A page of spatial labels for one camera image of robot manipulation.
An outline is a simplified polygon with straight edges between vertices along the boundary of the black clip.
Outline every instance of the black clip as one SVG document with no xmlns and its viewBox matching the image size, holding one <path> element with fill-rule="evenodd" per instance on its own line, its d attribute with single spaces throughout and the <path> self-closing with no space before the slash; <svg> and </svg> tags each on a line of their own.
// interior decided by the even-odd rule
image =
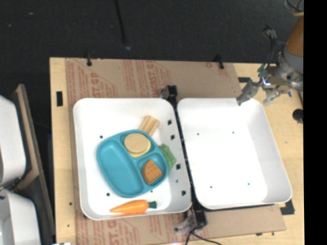
<svg viewBox="0 0 327 245">
<path fill-rule="evenodd" d="M 206 219 L 206 215 L 205 212 L 203 210 L 198 210 L 194 212 L 195 215 L 195 221 L 196 221 L 196 229 L 202 229 L 203 227 L 205 227 L 208 224 L 208 221 Z"/>
<path fill-rule="evenodd" d="M 220 56 L 220 55 L 216 55 L 216 56 L 213 58 L 212 62 L 217 62 L 217 63 L 219 63 L 219 68 L 220 68 L 220 69 L 225 69 L 225 66 L 224 66 L 224 64 L 223 64 L 223 61 L 221 60 L 221 56 Z"/>
<path fill-rule="evenodd" d="M 86 60 L 87 60 L 86 65 L 91 66 L 92 65 L 91 55 L 88 50 L 85 51 L 84 58 L 86 58 Z"/>
<path fill-rule="evenodd" d="M 167 85 L 160 93 L 160 98 L 166 99 L 175 108 L 177 105 L 177 87 L 176 85 Z"/>
</svg>

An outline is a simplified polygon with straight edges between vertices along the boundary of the toy bread slice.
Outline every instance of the toy bread slice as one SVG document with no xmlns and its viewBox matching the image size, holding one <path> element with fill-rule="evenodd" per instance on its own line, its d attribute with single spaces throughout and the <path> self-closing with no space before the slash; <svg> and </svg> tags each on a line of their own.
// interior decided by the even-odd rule
<svg viewBox="0 0 327 245">
<path fill-rule="evenodd" d="M 142 175 L 146 183 L 151 184 L 162 176 L 162 171 L 153 160 L 149 160 L 143 166 Z"/>
</svg>

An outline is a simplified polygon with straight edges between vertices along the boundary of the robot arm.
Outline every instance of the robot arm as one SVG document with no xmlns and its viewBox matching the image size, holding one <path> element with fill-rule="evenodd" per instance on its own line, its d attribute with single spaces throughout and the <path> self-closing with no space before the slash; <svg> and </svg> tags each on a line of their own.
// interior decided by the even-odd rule
<svg viewBox="0 0 327 245">
<path fill-rule="evenodd" d="M 304 30 L 304 10 L 299 7 L 302 0 L 297 5 L 292 5 L 286 0 L 286 5 L 291 8 L 293 15 L 298 20 L 289 36 L 286 45 L 278 52 L 278 61 L 276 66 L 270 66 L 275 46 L 280 45 L 277 41 L 277 35 L 269 27 L 264 29 L 264 34 L 271 41 L 271 51 L 267 56 L 266 62 L 258 69 L 260 80 L 255 83 L 249 80 L 242 94 L 237 98 L 239 105 L 252 98 L 260 87 L 266 92 L 267 98 L 264 105 L 269 105 L 281 94 L 290 94 L 290 88 L 298 92 L 303 92 L 303 30 Z"/>
</svg>

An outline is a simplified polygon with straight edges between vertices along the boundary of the black cable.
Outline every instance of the black cable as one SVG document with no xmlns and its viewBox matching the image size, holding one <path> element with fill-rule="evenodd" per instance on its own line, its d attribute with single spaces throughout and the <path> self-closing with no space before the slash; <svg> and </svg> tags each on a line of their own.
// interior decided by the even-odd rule
<svg viewBox="0 0 327 245">
<path fill-rule="evenodd" d="M 263 29 L 263 34 L 264 36 L 266 36 L 269 40 L 270 40 L 270 49 L 269 49 L 269 53 L 265 59 L 265 61 L 263 62 L 264 65 L 267 64 L 267 67 L 268 68 L 273 60 L 273 57 L 275 55 L 275 51 L 276 51 L 276 46 L 280 46 L 282 47 L 283 42 L 281 41 L 278 41 L 277 40 L 277 35 L 274 34 L 272 35 L 272 31 L 275 32 L 273 29 L 271 29 L 270 26 L 266 25 L 266 27 Z"/>
<path fill-rule="evenodd" d="M 199 235 L 195 234 L 194 229 L 191 230 L 191 231 L 189 232 L 189 234 L 188 234 L 188 238 L 186 239 L 186 242 L 185 242 L 185 245 L 188 245 L 188 243 L 189 243 L 189 239 L 190 239 L 190 235 L 191 235 L 191 234 L 193 234 L 193 235 L 196 236 L 197 238 L 202 239 L 202 240 L 204 240 L 204 241 L 206 241 L 206 242 L 211 242 L 211 243 L 213 243 L 213 244 L 222 245 L 222 244 L 219 243 L 219 242 L 216 242 L 216 241 L 213 241 L 213 240 L 209 240 L 209 239 L 205 239 L 205 238 L 200 237 Z"/>
<path fill-rule="evenodd" d="M 119 8 L 119 3 L 118 3 L 118 0 L 113 0 L 113 2 L 114 2 L 114 5 L 116 7 L 118 22 L 119 22 L 120 29 L 121 29 L 122 43 L 123 44 L 126 44 L 127 43 L 127 39 L 126 39 L 125 28 L 124 28 L 123 19 L 122 19 L 122 14 L 121 14 L 121 11 L 120 11 L 120 8 Z"/>
<path fill-rule="evenodd" d="M 293 4 L 290 2 L 290 0 L 285 0 L 285 1 L 286 1 L 286 3 L 287 3 L 287 6 L 289 6 L 291 9 L 295 10 L 296 12 L 303 12 L 303 11 L 304 11 L 303 9 L 301 9 L 301 8 L 299 7 L 299 5 L 300 5 L 300 3 L 302 2 L 302 0 L 299 0 L 299 1 L 296 3 L 296 6 L 293 5 Z"/>
</svg>

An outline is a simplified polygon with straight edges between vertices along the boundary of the toy carrot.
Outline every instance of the toy carrot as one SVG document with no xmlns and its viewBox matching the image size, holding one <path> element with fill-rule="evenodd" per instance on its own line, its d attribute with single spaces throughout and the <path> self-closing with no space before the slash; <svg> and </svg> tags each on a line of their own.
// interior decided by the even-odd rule
<svg viewBox="0 0 327 245">
<path fill-rule="evenodd" d="M 124 213 L 124 214 L 139 214 L 145 212 L 148 208 L 156 209 L 157 203 L 156 202 L 148 203 L 145 200 L 136 200 L 112 208 L 110 212 Z"/>
</svg>

